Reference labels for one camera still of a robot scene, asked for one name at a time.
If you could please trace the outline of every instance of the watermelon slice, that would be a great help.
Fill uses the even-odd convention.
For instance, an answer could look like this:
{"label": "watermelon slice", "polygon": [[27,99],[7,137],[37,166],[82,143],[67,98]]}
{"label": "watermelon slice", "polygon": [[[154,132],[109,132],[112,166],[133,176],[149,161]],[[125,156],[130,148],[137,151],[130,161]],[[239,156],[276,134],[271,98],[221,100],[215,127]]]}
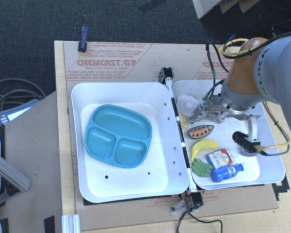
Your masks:
{"label": "watermelon slice", "polygon": [[213,125],[201,125],[189,130],[189,136],[193,139],[200,139],[205,137],[206,135],[210,134],[213,130]]}

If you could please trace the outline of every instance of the yellow banana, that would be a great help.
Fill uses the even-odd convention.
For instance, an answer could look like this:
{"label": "yellow banana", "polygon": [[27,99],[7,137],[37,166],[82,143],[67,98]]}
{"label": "yellow banana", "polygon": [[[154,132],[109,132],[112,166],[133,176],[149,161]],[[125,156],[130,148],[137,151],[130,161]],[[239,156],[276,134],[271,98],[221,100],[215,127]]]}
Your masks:
{"label": "yellow banana", "polygon": [[203,139],[198,141],[193,145],[191,148],[191,159],[190,161],[194,161],[195,156],[197,156],[202,150],[207,150],[207,149],[217,149],[219,148],[219,144],[212,139]]}

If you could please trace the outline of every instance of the white tray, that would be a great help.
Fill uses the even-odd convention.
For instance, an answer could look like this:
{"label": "white tray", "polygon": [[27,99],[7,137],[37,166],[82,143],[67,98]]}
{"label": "white tray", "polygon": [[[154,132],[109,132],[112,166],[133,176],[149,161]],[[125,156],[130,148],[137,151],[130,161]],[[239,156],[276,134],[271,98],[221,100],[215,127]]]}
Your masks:
{"label": "white tray", "polygon": [[[180,94],[187,94],[193,96],[198,101],[202,98],[212,87],[212,81],[205,80],[186,80],[178,81],[173,86],[175,98]],[[215,94],[220,92],[221,86],[215,89]],[[258,122],[258,138],[262,146],[274,145],[275,141],[270,130],[267,118],[261,103],[257,104],[252,110],[246,112],[247,115],[261,115]],[[235,163],[245,163],[246,170],[239,172],[236,177],[228,180],[223,180],[220,183],[212,181],[211,177],[199,177],[193,174],[194,182],[203,189],[213,190],[219,188],[257,185],[265,183],[280,182],[285,176],[285,169],[280,156],[262,156],[258,154],[254,157],[245,157],[241,154],[242,147],[236,144],[232,135],[235,131],[248,133],[248,124],[246,121],[239,121],[235,118],[226,118],[223,123],[218,124],[215,118],[208,115],[205,119],[197,121],[194,124],[188,123],[188,129],[183,131],[184,140],[187,148],[189,158],[191,158],[191,148],[197,142],[188,136],[188,131],[192,127],[200,125],[214,125],[212,132],[207,135],[219,143],[219,149],[228,149],[233,156]],[[207,163],[206,155],[215,150],[205,150],[198,155],[198,158]],[[278,153],[278,149],[269,149],[268,153]]]}
{"label": "white tray", "polygon": [[[168,89],[156,82],[81,83],[71,94],[79,184],[93,203],[181,194],[189,184],[178,126]],[[145,116],[152,139],[145,160],[135,168],[101,162],[85,149],[86,127],[103,104],[121,106]]]}

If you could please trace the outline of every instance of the wooden table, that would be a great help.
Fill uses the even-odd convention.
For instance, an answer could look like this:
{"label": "wooden table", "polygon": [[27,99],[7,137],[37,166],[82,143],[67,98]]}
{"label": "wooden table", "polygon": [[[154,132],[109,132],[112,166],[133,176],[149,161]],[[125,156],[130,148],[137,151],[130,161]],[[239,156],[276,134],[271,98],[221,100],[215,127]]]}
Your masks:
{"label": "wooden table", "polygon": [[[65,81],[65,56],[64,42],[55,41],[55,69],[56,69],[56,93],[57,110],[59,123],[59,144],[60,144],[60,169],[61,169],[61,188],[62,188],[62,210],[63,215],[74,215],[76,206],[74,201],[74,185],[71,164],[70,132],[69,120],[67,114],[67,91]],[[281,108],[278,105],[270,104],[270,107],[281,123],[284,129],[289,129]],[[284,141],[280,132],[270,121],[271,129],[277,143]],[[279,195],[279,209],[275,211],[259,211],[254,213],[232,214],[225,216],[216,216],[203,218],[203,220],[220,219],[223,222],[224,232],[260,232],[260,233],[291,233],[291,150],[288,154],[282,156],[286,169],[290,190],[287,193]],[[176,231],[177,221],[168,221],[162,223],[151,223],[143,225],[134,225],[110,229],[100,229],[86,231],[87,233],[148,233],[160,232],[171,233]],[[180,227],[181,232],[220,232],[219,223],[202,224],[193,219],[184,220]]]}

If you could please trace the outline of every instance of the blue divided plate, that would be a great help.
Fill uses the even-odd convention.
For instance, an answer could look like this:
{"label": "blue divided plate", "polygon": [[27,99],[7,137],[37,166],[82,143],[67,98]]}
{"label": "blue divided plate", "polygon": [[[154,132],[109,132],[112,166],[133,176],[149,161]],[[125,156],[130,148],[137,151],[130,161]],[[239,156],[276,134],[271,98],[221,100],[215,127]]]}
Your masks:
{"label": "blue divided plate", "polygon": [[91,116],[85,148],[94,158],[124,168],[140,165],[149,150],[152,126],[143,115],[104,104]]}

